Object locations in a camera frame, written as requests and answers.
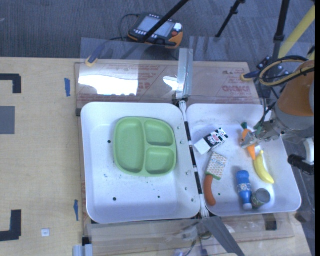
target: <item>gray square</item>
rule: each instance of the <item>gray square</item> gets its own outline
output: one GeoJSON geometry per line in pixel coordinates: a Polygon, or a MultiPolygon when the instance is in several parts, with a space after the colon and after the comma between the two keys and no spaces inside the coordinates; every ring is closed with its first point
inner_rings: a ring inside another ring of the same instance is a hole
{"type": "Polygon", "coordinates": [[[15,134],[15,120],[15,106],[0,106],[0,134],[15,134]]]}

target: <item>banana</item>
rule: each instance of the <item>banana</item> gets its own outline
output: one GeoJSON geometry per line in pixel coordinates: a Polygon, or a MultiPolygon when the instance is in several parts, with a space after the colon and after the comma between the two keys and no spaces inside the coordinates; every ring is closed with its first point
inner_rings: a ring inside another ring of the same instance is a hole
{"type": "Polygon", "coordinates": [[[262,154],[264,153],[263,150],[260,151],[260,153],[257,155],[255,160],[253,161],[254,169],[256,174],[260,177],[261,180],[263,180],[266,183],[274,184],[274,178],[270,175],[269,172],[267,172],[265,165],[264,165],[264,159],[262,154]]]}

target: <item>tabletop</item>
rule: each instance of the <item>tabletop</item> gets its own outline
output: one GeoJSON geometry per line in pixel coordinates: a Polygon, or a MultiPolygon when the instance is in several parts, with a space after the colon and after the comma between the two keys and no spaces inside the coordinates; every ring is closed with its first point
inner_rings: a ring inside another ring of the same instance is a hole
{"type": "MultiPolygon", "coordinates": [[[[82,204],[79,117],[76,116],[75,64],[79,61],[0,58],[0,74],[21,77],[20,92],[12,76],[0,80],[0,118],[10,122],[0,133],[0,255],[67,256],[72,255],[73,246],[82,244],[86,210],[82,204]],[[13,231],[13,213],[19,212],[21,232],[9,240],[6,235],[13,231]]],[[[214,66],[218,67],[219,63],[215,62],[214,66]]],[[[289,236],[241,240],[235,234],[235,240],[240,241],[246,255],[255,255],[258,249],[259,255],[311,255],[294,213],[288,214],[288,220],[283,223],[291,227],[289,236]]],[[[232,225],[233,219],[224,222],[232,225]]],[[[219,247],[208,245],[211,248],[208,252],[225,253],[219,247]]],[[[139,255],[151,253],[139,252],[139,255]]]]}

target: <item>silver can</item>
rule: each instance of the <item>silver can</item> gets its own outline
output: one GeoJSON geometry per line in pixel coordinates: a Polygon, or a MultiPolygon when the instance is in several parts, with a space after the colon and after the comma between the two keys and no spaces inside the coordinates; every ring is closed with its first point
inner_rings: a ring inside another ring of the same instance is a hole
{"type": "Polygon", "coordinates": [[[271,195],[268,190],[259,188],[255,193],[252,193],[251,204],[254,209],[257,209],[271,200],[271,195]]]}

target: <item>gray floor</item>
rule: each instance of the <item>gray floor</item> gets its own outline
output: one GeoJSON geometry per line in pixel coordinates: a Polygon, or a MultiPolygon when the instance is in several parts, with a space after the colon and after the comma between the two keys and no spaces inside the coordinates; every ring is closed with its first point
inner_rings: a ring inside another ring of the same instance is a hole
{"type": "MultiPolygon", "coordinates": [[[[0,57],[80,58],[82,38],[109,40],[126,36],[142,12],[165,15],[178,0],[1,0],[0,57]]],[[[282,1],[247,0],[238,7],[219,38],[235,0],[190,0],[172,18],[184,29],[181,47],[193,48],[195,61],[247,62],[252,71],[275,47],[282,1]]],[[[285,39],[314,5],[312,0],[289,3],[285,39]]],[[[305,28],[289,55],[306,57],[315,44],[315,22],[305,28]]],[[[314,127],[307,131],[314,136],[314,127]]],[[[303,145],[286,143],[289,154],[305,156],[303,145]]],[[[315,255],[315,179],[293,172],[302,195],[297,219],[302,222],[315,255]]]]}

